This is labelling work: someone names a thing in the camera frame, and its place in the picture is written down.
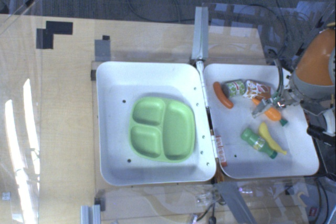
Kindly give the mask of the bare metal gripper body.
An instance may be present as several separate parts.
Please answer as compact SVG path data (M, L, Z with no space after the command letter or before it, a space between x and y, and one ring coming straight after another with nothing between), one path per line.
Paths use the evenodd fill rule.
M276 109L284 109L288 106L298 106L302 100L302 94L293 89L277 90L272 95L272 106Z

